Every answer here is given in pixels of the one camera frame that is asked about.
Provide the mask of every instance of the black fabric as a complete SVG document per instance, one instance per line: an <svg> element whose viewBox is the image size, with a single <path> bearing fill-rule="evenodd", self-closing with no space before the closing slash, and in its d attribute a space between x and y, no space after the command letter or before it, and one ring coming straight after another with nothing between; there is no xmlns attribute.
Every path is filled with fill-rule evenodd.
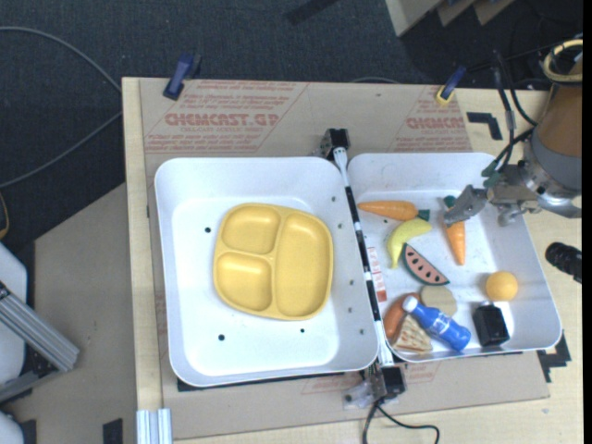
<svg viewBox="0 0 592 444"><path fill-rule="evenodd" d="M0 0L0 26L50 33L115 80L172 76L181 53L207 79L444 83L459 64L517 55L583 29L583 0L518 0L481 26L472 9L443 28L437 13L397 37L385 0ZM513 59L540 77L540 54ZM493 87L488 70L461 87ZM0 185L67 150L121 110L120 94L59 44L0 32ZM2 189L18 251L124 182L118 120L33 178Z"/></svg>

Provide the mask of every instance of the banana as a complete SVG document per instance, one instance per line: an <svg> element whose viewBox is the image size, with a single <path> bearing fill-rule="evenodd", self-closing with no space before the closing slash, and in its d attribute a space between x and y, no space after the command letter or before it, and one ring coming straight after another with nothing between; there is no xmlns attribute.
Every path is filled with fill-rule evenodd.
<svg viewBox="0 0 592 444"><path fill-rule="evenodd" d="M387 248L392 260L390 267L397 268L399 266L399 257L404 243L413 237L429 232L431 229L430 223L420 217L407 220L398 225L388 236Z"/></svg>

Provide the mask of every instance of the watermelon slice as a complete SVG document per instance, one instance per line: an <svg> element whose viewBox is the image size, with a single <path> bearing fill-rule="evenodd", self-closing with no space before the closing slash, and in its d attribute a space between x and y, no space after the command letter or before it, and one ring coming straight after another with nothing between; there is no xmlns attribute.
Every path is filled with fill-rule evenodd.
<svg viewBox="0 0 592 444"><path fill-rule="evenodd" d="M403 245L401 256L403 258L403 264L422 283L430 286L444 286L450 283L449 279L442 272L428 262L409 243Z"/></svg>

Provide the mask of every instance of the bottle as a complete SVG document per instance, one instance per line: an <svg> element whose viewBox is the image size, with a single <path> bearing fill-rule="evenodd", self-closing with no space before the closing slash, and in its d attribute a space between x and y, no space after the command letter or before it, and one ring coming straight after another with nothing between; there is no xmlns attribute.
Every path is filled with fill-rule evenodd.
<svg viewBox="0 0 592 444"><path fill-rule="evenodd" d="M423 306L414 296L408 296L402 307L406 312L413 315L429 334L446 340L457 352L464 349L471 340L471 331L469 329L459 325L438 308Z"/></svg>

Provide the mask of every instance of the yellow divided plate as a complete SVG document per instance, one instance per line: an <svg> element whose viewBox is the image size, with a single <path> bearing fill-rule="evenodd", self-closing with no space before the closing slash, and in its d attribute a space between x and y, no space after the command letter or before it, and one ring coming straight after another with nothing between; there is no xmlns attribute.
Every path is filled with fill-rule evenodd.
<svg viewBox="0 0 592 444"><path fill-rule="evenodd" d="M333 243L316 216L284 206L230 209L214 252L214 284L230 306L276 319L308 319L323 309L333 277Z"/></svg>

